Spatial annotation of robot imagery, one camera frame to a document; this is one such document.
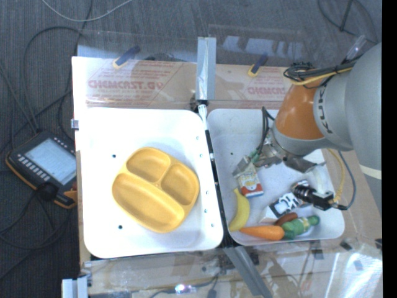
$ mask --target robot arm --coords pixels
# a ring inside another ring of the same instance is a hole
[[[351,71],[312,86],[290,88],[256,166],[283,161],[306,172],[303,157],[316,149],[354,149],[381,213],[381,43]]]

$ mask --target carrot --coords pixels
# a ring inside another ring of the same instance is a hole
[[[274,225],[281,226],[285,222],[290,222],[297,218],[298,218],[298,214],[296,214],[295,212],[290,212],[281,216],[281,218],[279,218],[277,221],[274,222]]]
[[[283,228],[276,225],[258,225],[243,227],[240,229],[240,232],[250,236],[265,238],[266,240],[272,241],[279,241],[285,235]]]

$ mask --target green bottle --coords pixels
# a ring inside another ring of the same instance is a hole
[[[294,239],[296,235],[301,235],[314,225],[319,224],[320,218],[317,215],[299,217],[295,220],[285,222],[281,227],[285,233],[285,238]]]

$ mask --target toy banana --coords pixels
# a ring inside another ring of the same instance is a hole
[[[243,196],[238,189],[233,190],[237,197],[237,212],[229,224],[229,231],[235,232],[244,227],[249,217],[249,201]]]

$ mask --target yellow tray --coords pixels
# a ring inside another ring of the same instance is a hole
[[[112,186],[117,204],[158,233],[171,232],[184,221],[199,191],[199,179],[190,168],[152,147],[134,152]]]

